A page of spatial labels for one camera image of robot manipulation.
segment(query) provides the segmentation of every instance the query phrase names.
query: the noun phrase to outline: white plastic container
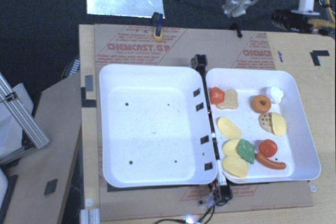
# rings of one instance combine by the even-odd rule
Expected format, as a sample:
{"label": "white plastic container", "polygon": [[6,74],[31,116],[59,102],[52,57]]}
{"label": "white plastic container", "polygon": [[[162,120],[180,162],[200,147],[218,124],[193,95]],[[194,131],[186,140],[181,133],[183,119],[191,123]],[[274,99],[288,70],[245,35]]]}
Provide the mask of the white plastic container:
{"label": "white plastic container", "polygon": [[[240,128],[241,138],[252,143],[256,152],[259,152],[258,146],[263,140],[273,140],[278,146],[278,151],[270,159],[286,163],[284,170],[270,169],[258,161],[254,161],[254,164],[248,163],[249,172],[245,178],[233,176],[219,167],[227,179],[245,184],[312,180],[320,175],[321,166],[298,88],[290,74],[272,70],[215,68],[207,73],[206,81],[209,88],[235,89],[238,93],[237,109],[220,110],[215,105],[211,105],[220,158],[225,157],[221,148],[227,142],[227,138],[221,134],[216,123],[221,116],[225,116]],[[284,92],[281,103],[272,104],[269,110],[269,112],[280,113],[286,120],[287,132],[281,137],[262,129],[258,121],[260,114],[251,107],[252,98],[265,94],[266,88],[271,86],[278,87]]]}
{"label": "white plastic container", "polygon": [[[227,139],[217,128],[226,116],[241,130],[241,138],[256,147],[265,139],[278,145],[271,159],[285,162],[273,170],[255,161],[247,177],[239,178],[217,165],[201,76],[192,68],[108,65],[100,72],[103,174],[116,187],[199,185],[219,173],[238,184],[311,180],[319,176],[320,163],[303,111],[296,83],[283,71],[212,69],[208,88],[235,89],[239,107],[220,110],[212,105],[220,160]],[[259,126],[260,114],[251,108],[255,95],[270,86],[282,89],[278,112],[287,133],[277,137]]]}
{"label": "white plastic container", "polygon": [[203,84],[195,70],[108,65],[100,72],[100,98],[109,184],[198,185],[215,179]]}

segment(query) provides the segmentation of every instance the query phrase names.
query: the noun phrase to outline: toy sausage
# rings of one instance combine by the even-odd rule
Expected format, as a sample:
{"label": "toy sausage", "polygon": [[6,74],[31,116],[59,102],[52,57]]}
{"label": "toy sausage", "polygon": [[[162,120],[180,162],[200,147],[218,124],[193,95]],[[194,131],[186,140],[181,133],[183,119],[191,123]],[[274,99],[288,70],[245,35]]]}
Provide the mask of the toy sausage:
{"label": "toy sausage", "polygon": [[261,164],[265,165],[268,168],[276,169],[276,170],[283,170],[286,168],[286,164],[283,162],[274,162],[271,159],[263,156],[262,153],[256,154],[256,160],[259,161]]}

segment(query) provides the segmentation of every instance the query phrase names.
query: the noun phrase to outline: black tape mark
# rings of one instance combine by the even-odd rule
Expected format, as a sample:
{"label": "black tape mark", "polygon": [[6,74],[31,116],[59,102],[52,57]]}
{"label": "black tape mark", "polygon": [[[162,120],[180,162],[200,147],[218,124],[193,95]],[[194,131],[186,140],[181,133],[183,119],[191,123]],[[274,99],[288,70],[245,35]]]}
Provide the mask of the black tape mark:
{"label": "black tape mark", "polygon": [[57,181],[58,179],[48,181],[46,189],[44,190],[44,195],[48,195],[56,191]]}
{"label": "black tape mark", "polygon": [[201,109],[203,109],[203,108],[204,108],[204,104],[203,104],[203,103],[200,103],[200,104],[198,104],[198,105],[196,106],[196,111],[201,110]]}
{"label": "black tape mark", "polygon": [[85,87],[80,88],[81,99],[82,99],[82,108],[96,108],[97,101],[93,99],[86,99],[86,89]]}
{"label": "black tape mark", "polygon": [[208,135],[201,138],[201,145],[203,145],[206,142],[209,142],[209,136]]}
{"label": "black tape mark", "polygon": [[314,66],[320,66],[319,56],[329,56],[329,52],[327,50],[313,50],[310,56]]}
{"label": "black tape mark", "polygon": [[205,171],[213,169],[213,168],[214,168],[214,166],[212,165],[212,163],[206,163],[206,164],[204,164],[204,170]]}
{"label": "black tape mark", "polygon": [[194,91],[194,97],[198,96],[201,93],[200,89],[197,89],[196,91]]}

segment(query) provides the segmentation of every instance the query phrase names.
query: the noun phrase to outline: toy food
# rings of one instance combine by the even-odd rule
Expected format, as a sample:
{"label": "toy food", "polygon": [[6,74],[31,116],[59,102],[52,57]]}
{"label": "toy food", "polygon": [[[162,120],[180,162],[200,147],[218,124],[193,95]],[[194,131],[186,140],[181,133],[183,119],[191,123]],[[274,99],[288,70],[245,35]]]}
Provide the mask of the toy food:
{"label": "toy food", "polygon": [[222,161],[222,167],[225,171],[238,177],[246,177],[248,173],[248,164],[240,157],[225,157]]}
{"label": "toy food", "polygon": [[227,117],[219,118],[217,126],[219,131],[229,140],[238,139],[242,135],[241,130]]}
{"label": "toy food", "polygon": [[252,99],[252,108],[258,113],[266,113],[271,108],[271,105],[271,100],[262,94]]}
{"label": "toy food", "polygon": [[259,144],[259,151],[263,156],[269,158],[276,154],[278,146],[273,140],[266,139]]}
{"label": "toy food", "polygon": [[287,131],[285,118],[276,112],[261,114],[259,124],[261,128],[276,136],[283,136]]}
{"label": "toy food", "polygon": [[219,104],[224,101],[225,93],[218,87],[213,87],[209,95],[211,104]]}
{"label": "toy food", "polygon": [[238,108],[238,94],[236,90],[226,90],[225,99],[217,104],[219,109],[236,109]]}
{"label": "toy food", "polygon": [[254,146],[244,140],[240,139],[237,147],[237,151],[239,155],[247,162],[253,164],[254,163],[254,158],[255,158],[255,153],[254,153]]}
{"label": "toy food", "polygon": [[271,122],[272,122],[273,133],[276,136],[283,136],[284,133],[287,131],[285,118],[279,113],[272,112]]}
{"label": "toy food", "polygon": [[278,87],[268,87],[265,93],[273,104],[279,104],[282,97],[284,97],[283,94],[283,91],[281,91]]}
{"label": "toy food", "polygon": [[232,139],[224,144],[224,146],[222,147],[222,151],[226,157],[228,156],[240,157],[237,151],[239,141],[240,139]]}
{"label": "toy food", "polygon": [[268,168],[283,170],[286,168],[286,164],[283,162],[274,162],[267,157],[265,157],[262,153],[256,154],[256,160],[259,161],[262,165],[265,165]]}

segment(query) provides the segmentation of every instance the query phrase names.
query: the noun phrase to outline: toy tomato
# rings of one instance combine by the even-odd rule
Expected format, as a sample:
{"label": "toy tomato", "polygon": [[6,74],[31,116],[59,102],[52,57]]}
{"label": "toy tomato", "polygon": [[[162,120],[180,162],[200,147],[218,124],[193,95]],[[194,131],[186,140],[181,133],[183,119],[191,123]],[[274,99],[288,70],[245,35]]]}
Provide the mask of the toy tomato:
{"label": "toy tomato", "polygon": [[224,91],[222,91],[220,88],[218,87],[213,87],[210,90],[210,103],[211,104],[219,104],[222,103],[224,101]]}
{"label": "toy tomato", "polygon": [[276,154],[278,151],[278,146],[273,140],[266,139],[260,143],[259,151],[263,154],[263,156],[269,158]]}

